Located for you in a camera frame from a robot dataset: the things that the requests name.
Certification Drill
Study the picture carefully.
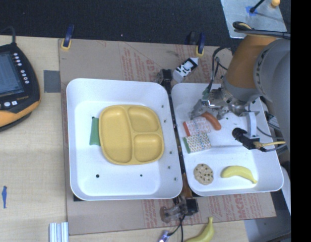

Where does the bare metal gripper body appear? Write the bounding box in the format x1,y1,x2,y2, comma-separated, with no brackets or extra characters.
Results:
201,88,250,116

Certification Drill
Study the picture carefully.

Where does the orange sausage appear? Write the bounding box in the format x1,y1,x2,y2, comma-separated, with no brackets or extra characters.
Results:
201,111,222,132

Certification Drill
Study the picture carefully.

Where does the white packet with orange edge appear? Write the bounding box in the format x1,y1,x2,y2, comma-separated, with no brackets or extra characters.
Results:
182,116,212,137

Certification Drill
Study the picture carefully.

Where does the white packet with green edge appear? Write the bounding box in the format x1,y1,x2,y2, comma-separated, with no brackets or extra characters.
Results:
182,133,212,154

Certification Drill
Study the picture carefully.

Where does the black and white carton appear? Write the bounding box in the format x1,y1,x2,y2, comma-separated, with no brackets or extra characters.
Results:
172,56,199,84

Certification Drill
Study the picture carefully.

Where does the white plastic tray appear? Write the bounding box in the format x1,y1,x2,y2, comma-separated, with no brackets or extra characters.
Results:
170,82,285,197
66,78,183,202

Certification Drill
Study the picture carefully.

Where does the yellow banana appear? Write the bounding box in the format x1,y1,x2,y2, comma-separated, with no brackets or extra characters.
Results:
184,216,215,242
220,165,259,185

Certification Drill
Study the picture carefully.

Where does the beige chocolate chip biscuit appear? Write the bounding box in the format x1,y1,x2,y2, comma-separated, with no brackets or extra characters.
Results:
193,163,214,186

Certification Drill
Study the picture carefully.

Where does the yellow divided plate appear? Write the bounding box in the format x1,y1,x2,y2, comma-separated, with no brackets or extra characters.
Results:
98,104,165,166

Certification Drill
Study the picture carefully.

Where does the brown cardboard board red print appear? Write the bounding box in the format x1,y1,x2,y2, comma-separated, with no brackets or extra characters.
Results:
57,38,277,236

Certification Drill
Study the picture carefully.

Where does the black cylinder on white bracket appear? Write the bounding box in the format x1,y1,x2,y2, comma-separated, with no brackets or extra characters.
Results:
231,111,262,151

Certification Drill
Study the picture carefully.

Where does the black block with thin wires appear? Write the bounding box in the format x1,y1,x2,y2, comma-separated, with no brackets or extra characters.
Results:
184,198,199,216
156,69,174,86

